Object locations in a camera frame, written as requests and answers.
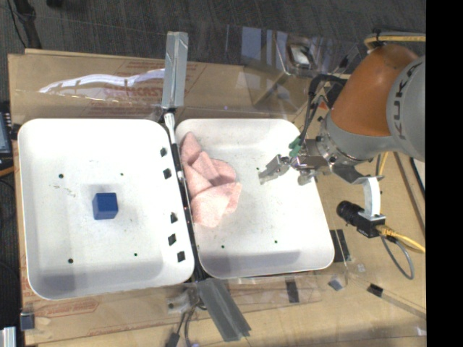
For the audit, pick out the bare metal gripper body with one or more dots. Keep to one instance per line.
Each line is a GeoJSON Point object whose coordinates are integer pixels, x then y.
{"type": "Point", "coordinates": [314, 163]}

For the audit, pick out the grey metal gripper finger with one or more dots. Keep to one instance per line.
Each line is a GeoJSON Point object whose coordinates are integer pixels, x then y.
{"type": "Point", "coordinates": [306, 177]}
{"type": "Point", "coordinates": [275, 166]}

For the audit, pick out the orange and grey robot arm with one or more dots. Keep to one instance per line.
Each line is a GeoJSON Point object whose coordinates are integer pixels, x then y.
{"type": "Point", "coordinates": [372, 96]}

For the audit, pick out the pink foam piece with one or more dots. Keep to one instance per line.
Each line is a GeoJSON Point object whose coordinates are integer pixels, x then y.
{"type": "Point", "coordinates": [226, 172]}
{"type": "Point", "coordinates": [210, 206]}
{"type": "Point", "coordinates": [206, 168]}
{"type": "Point", "coordinates": [190, 146]}
{"type": "Point", "coordinates": [197, 183]}

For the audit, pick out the white plastic tray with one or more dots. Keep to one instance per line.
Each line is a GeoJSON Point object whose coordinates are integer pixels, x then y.
{"type": "Point", "coordinates": [108, 146]}
{"type": "Point", "coordinates": [267, 215]}

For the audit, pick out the thin black and white rod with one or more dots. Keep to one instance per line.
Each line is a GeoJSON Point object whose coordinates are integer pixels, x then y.
{"type": "Point", "coordinates": [179, 174]}

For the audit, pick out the blue cube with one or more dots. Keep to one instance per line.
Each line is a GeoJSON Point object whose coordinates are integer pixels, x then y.
{"type": "Point", "coordinates": [105, 206]}

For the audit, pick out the brown cardboard board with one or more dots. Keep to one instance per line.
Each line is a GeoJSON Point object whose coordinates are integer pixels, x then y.
{"type": "Point", "coordinates": [108, 71]}

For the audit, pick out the black cylinder on white bracket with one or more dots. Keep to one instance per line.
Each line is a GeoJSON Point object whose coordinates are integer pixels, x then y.
{"type": "Point", "coordinates": [365, 220]}

